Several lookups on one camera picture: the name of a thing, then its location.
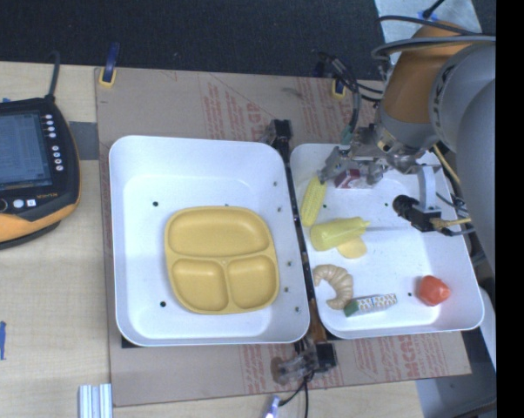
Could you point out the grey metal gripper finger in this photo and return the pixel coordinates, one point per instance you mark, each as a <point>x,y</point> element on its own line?
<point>333,161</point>
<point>376,172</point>

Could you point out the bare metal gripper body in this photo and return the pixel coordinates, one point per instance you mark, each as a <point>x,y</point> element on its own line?
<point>377,146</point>

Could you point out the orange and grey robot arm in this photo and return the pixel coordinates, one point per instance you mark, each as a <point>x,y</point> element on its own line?
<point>418,85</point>

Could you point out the red and white carton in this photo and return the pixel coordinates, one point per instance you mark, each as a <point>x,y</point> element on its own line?
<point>351,179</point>

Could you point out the yellow corn cob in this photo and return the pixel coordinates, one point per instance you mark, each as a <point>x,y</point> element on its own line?
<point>313,200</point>

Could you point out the yellow squeeze bottle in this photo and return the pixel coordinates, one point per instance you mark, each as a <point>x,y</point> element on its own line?
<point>333,233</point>

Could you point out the pale yellow oval slice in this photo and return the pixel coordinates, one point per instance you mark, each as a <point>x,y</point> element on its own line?
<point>354,249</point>

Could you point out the white plastic tray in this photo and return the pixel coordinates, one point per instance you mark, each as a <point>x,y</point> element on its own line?
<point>149,251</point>
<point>401,264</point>

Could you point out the thin black and white rod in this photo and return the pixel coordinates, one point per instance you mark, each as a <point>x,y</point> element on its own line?
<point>304,259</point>

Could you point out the beige croissant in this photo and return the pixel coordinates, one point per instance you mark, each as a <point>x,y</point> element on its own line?
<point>342,283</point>

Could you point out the red-orange tomato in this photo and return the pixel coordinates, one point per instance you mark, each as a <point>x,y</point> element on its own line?
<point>433,291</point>

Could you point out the yellow divided plate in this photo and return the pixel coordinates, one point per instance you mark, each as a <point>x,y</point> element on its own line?
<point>220,233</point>

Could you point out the brown cardboard board, red print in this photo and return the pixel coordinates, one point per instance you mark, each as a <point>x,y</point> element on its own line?
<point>157,98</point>

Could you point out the black cylinder on white bracket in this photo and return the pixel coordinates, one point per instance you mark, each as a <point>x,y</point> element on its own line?
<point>418,216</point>

